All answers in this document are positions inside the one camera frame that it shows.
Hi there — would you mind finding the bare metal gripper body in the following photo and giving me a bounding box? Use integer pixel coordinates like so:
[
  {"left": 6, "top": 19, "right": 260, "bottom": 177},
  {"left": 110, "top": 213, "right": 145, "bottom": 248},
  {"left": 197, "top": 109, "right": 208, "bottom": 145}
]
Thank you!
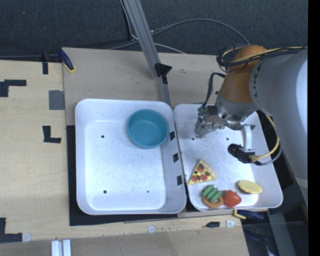
[{"left": 199, "top": 104, "right": 256, "bottom": 131}]

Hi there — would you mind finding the toy pizza slice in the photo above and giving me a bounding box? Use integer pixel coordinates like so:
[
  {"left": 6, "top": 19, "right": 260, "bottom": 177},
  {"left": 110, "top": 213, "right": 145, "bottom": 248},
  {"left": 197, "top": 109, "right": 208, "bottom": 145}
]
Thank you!
[{"left": 187, "top": 158, "right": 218, "bottom": 186}]

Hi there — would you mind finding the white plastic tray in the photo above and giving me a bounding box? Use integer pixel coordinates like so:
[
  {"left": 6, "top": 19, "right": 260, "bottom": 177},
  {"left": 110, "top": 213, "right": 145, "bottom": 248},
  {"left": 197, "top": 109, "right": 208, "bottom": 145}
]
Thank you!
[
  {"left": 173, "top": 103, "right": 284, "bottom": 213},
  {"left": 74, "top": 98, "right": 188, "bottom": 216}
]

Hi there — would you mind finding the blue bowl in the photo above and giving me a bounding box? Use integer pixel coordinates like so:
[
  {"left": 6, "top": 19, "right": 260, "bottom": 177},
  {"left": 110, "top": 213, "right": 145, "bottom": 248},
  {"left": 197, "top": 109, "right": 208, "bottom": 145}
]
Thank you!
[{"left": 126, "top": 108, "right": 170, "bottom": 150}]

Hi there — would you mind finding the green toy vegetable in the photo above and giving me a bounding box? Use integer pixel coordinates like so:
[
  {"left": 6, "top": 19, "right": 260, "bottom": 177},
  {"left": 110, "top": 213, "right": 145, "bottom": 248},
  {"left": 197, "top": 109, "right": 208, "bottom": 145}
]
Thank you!
[{"left": 201, "top": 184, "right": 224, "bottom": 203}]

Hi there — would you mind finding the yellow round biscuit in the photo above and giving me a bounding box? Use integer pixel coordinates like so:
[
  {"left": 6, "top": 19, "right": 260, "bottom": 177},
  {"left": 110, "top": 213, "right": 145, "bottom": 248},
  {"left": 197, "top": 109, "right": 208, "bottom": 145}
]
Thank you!
[{"left": 236, "top": 179, "right": 264, "bottom": 195}]

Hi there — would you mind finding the red toy pepper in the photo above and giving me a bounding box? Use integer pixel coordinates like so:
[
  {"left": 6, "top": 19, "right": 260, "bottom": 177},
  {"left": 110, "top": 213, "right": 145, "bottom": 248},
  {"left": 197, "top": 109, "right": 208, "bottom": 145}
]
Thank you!
[{"left": 223, "top": 189, "right": 243, "bottom": 208}]

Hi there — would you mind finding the orange toy doughnut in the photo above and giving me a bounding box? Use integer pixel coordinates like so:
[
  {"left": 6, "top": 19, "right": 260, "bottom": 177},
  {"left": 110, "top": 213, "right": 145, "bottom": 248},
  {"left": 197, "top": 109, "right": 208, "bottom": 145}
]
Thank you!
[{"left": 201, "top": 195, "right": 225, "bottom": 209}]

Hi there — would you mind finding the pale wood board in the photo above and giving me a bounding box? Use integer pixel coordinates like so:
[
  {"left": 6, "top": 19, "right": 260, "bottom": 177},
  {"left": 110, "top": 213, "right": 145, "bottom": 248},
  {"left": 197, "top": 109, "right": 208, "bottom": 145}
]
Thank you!
[{"left": 61, "top": 46, "right": 270, "bottom": 224}]

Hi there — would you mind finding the black cylinder on white bracket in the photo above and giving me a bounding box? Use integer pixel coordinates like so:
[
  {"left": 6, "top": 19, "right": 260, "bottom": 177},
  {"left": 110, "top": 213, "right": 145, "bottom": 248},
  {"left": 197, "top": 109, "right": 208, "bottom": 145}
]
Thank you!
[{"left": 227, "top": 124, "right": 256, "bottom": 164}]

